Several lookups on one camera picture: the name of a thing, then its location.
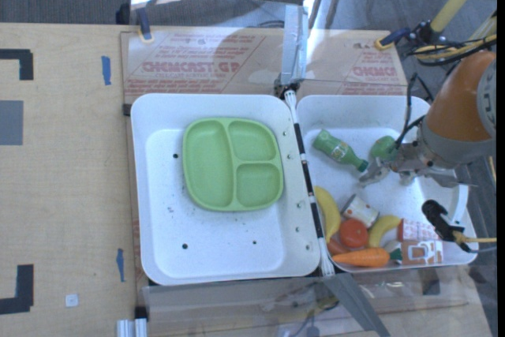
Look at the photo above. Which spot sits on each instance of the orange round fruit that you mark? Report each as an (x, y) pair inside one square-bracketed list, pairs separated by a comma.
[(353, 233)]

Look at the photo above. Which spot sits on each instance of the thin black and white rod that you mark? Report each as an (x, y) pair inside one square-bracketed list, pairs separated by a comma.
[(304, 162)]

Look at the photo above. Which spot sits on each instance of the white plastic tray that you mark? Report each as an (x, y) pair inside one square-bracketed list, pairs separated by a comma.
[(213, 244), (394, 193)]

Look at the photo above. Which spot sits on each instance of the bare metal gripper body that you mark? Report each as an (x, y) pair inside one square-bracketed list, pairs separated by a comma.
[(412, 161)]

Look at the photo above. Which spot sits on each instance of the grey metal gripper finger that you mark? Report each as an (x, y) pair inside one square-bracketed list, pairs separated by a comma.
[(376, 169), (406, 178)]

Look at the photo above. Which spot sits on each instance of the orange sausage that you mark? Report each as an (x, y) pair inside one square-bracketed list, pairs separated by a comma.
[(335, 246)]

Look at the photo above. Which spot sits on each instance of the yellow banana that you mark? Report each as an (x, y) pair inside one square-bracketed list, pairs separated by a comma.
[(330, 209), (382, 229)]

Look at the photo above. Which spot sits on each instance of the green bottle with label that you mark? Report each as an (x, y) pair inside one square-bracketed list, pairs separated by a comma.
[(337, 150)]

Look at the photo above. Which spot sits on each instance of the green divided plate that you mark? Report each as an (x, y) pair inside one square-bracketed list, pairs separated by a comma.
[(221, 165)]

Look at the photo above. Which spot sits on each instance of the orange carrot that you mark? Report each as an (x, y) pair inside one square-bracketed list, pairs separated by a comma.
[(365, 257)]

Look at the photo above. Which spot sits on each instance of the black cylinder on white bracket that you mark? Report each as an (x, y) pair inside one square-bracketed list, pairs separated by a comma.
[(438, 218)]

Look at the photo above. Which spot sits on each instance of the brown cardboard board, red print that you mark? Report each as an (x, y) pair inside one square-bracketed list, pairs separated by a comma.
[(205, 63)]

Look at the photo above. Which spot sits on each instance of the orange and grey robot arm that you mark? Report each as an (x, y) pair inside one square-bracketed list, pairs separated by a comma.
[(457, 110)]

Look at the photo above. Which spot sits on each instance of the orange and white carton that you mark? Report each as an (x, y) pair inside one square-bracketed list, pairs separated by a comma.
[(422, 248)]

